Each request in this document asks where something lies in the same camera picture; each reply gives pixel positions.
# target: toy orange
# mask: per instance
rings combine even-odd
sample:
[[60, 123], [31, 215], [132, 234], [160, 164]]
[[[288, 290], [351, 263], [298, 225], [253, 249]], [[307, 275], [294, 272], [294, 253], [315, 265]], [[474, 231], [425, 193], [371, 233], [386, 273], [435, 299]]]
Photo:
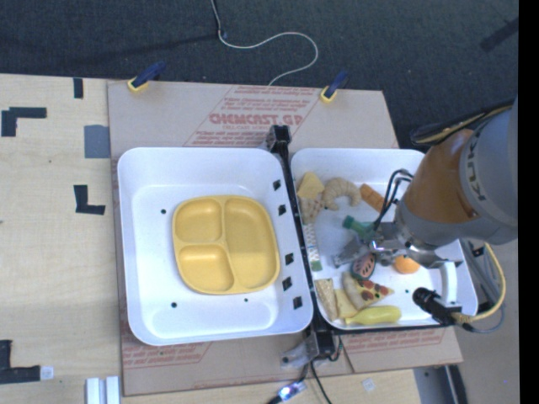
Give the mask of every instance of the toy orange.
[[395, 257], [395, 263], [393, 264], [395, 269], [401, 274], [413, 274], [418, 271], [419, 263], [412, 258], [409, 258], [405, 254], [401, 254]]

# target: black plug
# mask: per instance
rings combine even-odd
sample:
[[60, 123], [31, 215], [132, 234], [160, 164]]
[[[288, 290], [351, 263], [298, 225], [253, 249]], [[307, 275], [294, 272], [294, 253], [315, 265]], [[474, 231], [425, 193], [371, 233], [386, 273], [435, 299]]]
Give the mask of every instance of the black plug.
[[446, 307], [443, 305], [440, 295], [435, 290], [428, 290], [425, 287], [419, 287], [412, 295], [414, 303], [421, 310], [428, 312], [442, 326], [450, 326], [455, 324], [455, 319], [451, 313], [460, 312], [462, 307], [452, 306]]

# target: yellow divided plate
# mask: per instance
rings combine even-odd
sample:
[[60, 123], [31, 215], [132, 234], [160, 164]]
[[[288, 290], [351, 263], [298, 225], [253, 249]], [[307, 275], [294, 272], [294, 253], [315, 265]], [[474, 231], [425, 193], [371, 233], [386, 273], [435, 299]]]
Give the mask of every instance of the yellow divided plate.
[[245, 196], [189, 199], [173, 216], [176, 264], [192, 289], [213, 295], [254, 292], [279, 275], [270, 216]]

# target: toy bread slice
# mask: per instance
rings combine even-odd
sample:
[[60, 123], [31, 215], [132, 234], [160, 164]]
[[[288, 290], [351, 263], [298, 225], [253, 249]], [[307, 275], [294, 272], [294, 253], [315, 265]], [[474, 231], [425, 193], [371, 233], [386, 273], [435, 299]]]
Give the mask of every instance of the toy bread slice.
[[329, 320], [331, 322], [334, 321], [339, 317], [339, 313], [337, 311], [337, 299], [335, 297], [333, 279], [317, 279], [314, 281], [314, 286], [317, 289], [318, 298], [322, 302]]
[[322, 181], [318, 179], [315, 173], [305, 172], [302, 181], [297, 188], [297, 195], [303, 199], [316, 199], [324, 190]]
[[358, 311], [395, 293], [393, 289], [368, 279], [356, 280], [349, 271], [343, 272], [343, 287], [350, 302]]
[[314, 223], [323, 207], [321, 196], [319, 195], [318, 199], [299, 198], [299, 200], [303, 223], [306, 225]]

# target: cardboard sheet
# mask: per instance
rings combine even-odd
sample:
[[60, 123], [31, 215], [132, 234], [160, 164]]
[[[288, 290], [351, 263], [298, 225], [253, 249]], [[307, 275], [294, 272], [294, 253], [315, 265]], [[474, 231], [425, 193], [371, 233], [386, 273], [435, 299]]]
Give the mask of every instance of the cardboard sheet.
[[[131, 333], [125, 283], [116, 165], [138, 146], [240, 146], [264, 144], [272, 125], [291, 129], [291, 154], [315, 147], [398, 147], [382, 92], [338, 91], [326, 104], [317, 88], [283, 88], [185, 82], [150, 82], [139, 93], [125, 81], [108, 83], [121, 348], [126, 396], [224, 385], [288, 381], [280, 355], [302, 333], [152, 347]], [[319, 375], [346, 375], [462, 361], [452, 328], [373, 332], [343, 338], [344, 353]]]

